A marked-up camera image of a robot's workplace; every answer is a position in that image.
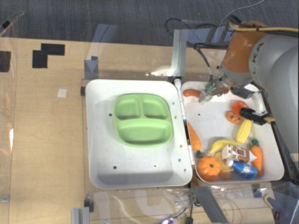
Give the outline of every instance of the yellow cable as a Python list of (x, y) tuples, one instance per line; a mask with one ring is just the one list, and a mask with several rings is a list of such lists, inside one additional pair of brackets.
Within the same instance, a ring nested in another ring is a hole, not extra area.
[(284, 27), (272, 27), (272, 28), (241, 28), (241, 27), (236, 27), (234, 26), (231, 22), (229, 22), (229, 25), (232, 29), (236, 31), (241, 31), (241, 32), (255, 32), (255, 31), (290, 31), (290, 32), (299, 32), (299, 29), (296, 28), (284, 28)]

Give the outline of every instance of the toy food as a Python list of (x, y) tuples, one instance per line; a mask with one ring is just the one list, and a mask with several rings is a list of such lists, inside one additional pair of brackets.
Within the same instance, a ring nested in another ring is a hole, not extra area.
[(220, 163), (213, 156), (204, 156), (197, 163), (197, 172), (204, 180), (215, 180), (220, 171)]
[(231, 123), (233, 123), (233, 124), (235, 124), (235, 125), (240, 124), (240, 123), (242, 122), (242, 120), (243, 120), (242, 117), (237, 116), (237, 115), (236, 115), (234, 112), (232, 112), (232, 111), (227, 111), (226, 114), (225, 114), (225, 117), (226, 117), (226, 119), (227, 119), (229, 122), (231, 122)]
[(232, 159), (237, 162), (252, 162), (256, 159), (248, 149), (230, 144), (226, 145), (221, 153), (222, 159)]
[(210, 155), (212, 155), (213, 153), (222, 150), (227, 144), (231, 144), (231, 145), (236, 145), (236, 142), (232, 141), (232, 140), (217, 140), (216, 142), (214, 142), (212, 144), (211, 150), (208, 152)]
[(188, 123), (188, 129), (189, 129), (190, 142), (191, 142), (192, 149), (194, 151), (200, 150), (201, 149), (201, 141), (200, 141), (198, 135), (196, 134), (195, 130), (189, 123)]
[(248, 106), (247, 106), (247, 104), (245, 104), (243, 101), (238, 101), (238, 102), (236, 102), (236, 103), (234, 103), (232, 106), (231, 106), (231, 108), (232, 108), (232, 111), (238, 116), (238, 117), (242, 117), (241, 115), (240, 115), (240, 110), (242, 109), (242, 108), (248, 108)]
[(252, 140), (252, 144), (251, 152), (256, 156), (256, 159), (252, 161), (252, 166), (257, 168), (257, 175), (261, 177), (263, 175), (263, 151), (257, 140)]
[(248, 135), (250, 133), (252, 127), (252, 122), (249, 119), (246, 119), (242, 122), (238, 133), (237, 133), (237, 137), (236, 137), (236, 141), (240, 144), (244, 143), (246, 141), (246, 139), (248, 138)]
[(220, 177), (224, 180), (231, 179), (234, 169), (226, 165), (226, 161), (222, 159), (221, 152), (217, 152), (214, 157), (220, 164)]
[(195, 97), (199, 98), (200, 97), (200, 91), (194, 90), (194, 89), (184, 90), (183, 96), (185, 96), (185, 97), (195, 96)]
[(257, 168), (252, 167), (244, 162), (235, 162), (232, 159), (228, 159), (226, 164), (233, 167), (235, 171), (246, 178), (255, 178), (257, 175)]

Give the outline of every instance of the green plate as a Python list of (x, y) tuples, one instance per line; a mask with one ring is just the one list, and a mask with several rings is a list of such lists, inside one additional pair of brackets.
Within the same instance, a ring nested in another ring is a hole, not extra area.
[(120, 96), (114, 105), (114, 127), (119, 140), (130, 146), (163, 145), (173, 136), (168, 105), (157, 95)]

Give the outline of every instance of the carrot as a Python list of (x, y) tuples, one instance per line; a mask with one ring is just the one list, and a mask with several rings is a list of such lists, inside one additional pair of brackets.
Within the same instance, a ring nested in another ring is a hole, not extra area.
[(257, 168), (257, 175), (261, 177), (263, 175), (263, 151), (258, 144), (257, 140), (252, 140), (253, 147), (251, 148), (251, 152), (256, 157), (255, 160), (252, 161), (252, 166)]
[(201, 149), (201, 141), (199, 137), (197, 136), (195, 130), (193, 127), (188, 123), (188, 129), (189, 129), (189, 135), (190, 135), (190, 142), (192, 149), (195, 151), (198, 151)]

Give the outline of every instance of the dark gray fabric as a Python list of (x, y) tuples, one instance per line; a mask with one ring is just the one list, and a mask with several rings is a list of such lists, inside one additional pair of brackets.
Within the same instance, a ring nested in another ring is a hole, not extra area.
[[(0, 21), (10, 11), (25, 11), (19, 37), (92, 41), (99, 24), (120, 25), (112, 41), (172, 45), (164, 29), (169, 18), (219, 24), (231, 10), (260, 0), (0, 0)], [(299, 0), (266, 0), (235, 12), (241, 20), (298, 27)], [(177, 21), (170, 28), (184, 28)]]

